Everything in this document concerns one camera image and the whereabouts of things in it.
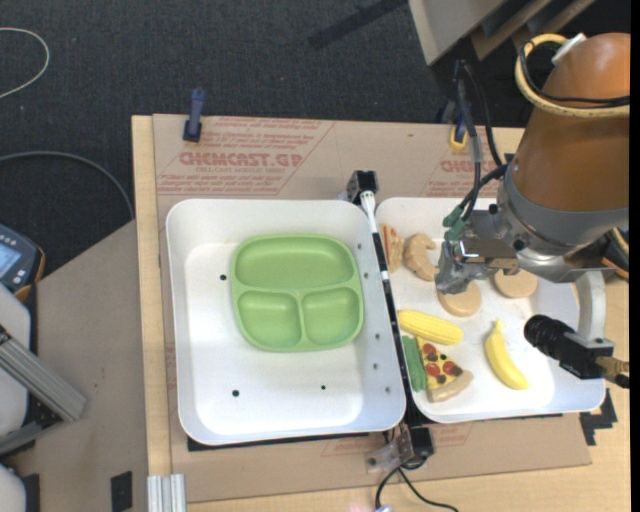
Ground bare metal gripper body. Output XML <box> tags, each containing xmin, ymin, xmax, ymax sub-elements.
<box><xmin>448</xmin><ymin>208</ymin><xmax>615</xmax><ymax>283</ymax></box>

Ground tan round biscuit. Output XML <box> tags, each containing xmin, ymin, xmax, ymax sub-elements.
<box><xmin>436</xmin><ymin>283</ymin><xmax>483</xmax><ymax>318</ymax></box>
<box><xmin>493</xmin><ymin>268</ymin><xmax>540</xmax><ymax>300</ymax></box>

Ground tan croissant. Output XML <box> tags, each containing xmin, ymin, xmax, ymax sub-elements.
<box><xmin>402</xmin><ymin>232</ymin><xmax>442</xmax><ymax>283</ymax></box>

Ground yellow corn cob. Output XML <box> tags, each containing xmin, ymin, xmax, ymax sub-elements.
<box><xmin>396</xmin><ymin>308</ymin><xmax>465</xmax><ymax>347</ymax></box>

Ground thin black and white rod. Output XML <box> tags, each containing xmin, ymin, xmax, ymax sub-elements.
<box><xmin>359</xmin><ymin>191</ymin><xmax>417</xmax><ymax>427</ymax></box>

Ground yellow banana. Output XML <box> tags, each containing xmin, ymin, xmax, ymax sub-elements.
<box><xmin>483</xmin><ymin>319</ymin><xmax>531</xmax><ymax>392</ymax></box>

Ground green bean pods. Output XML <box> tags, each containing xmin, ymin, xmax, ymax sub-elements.
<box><xmin>401</xmin><ymin>334</ymin><xmax>428</xmax><ymax>393</ymax></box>

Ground pepperoni pizza slice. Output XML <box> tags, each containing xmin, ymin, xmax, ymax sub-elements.
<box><xmin>415</xmin><ymin>335</ymin><xmax>475</xmax><ymax>404</ymax></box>

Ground white plastic tray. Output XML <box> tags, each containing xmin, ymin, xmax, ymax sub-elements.
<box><xmin>373</xmin><ymin>195</ymin><xmax>608</xmax><ymax>425</ymax></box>
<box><xmin>164</xmin><ymin>197</ymin><xmax>408</xmax><ymax>447</ymax></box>

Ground green divided plate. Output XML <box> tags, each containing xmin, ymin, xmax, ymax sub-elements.
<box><xmin>229</xmin><ymin>232</ymin><xmax>366</xmax><ymax>354</ymax></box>

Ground brown cardboard board, red print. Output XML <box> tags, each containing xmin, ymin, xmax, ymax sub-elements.
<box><xmin>151</xmin><ymin>113</ymin><xmax>594</xmax><ymax>504</ymax></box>

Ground black cylinder on white bracket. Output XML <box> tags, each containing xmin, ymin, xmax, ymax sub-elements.
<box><xmin>523</xmin><ymin>269</ymin><xmax>616</xmax><ymax>383</ymax></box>

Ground black block with thin wires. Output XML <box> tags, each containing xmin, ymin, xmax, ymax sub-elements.
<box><xmin>366</xmin><ymin>424</ymin><xmax>436</xmax><ymax>474</ymax></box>
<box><xmin>343</xmin><ymin>169</ymin><xmax>380</xmax><ymax>204</ymax></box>

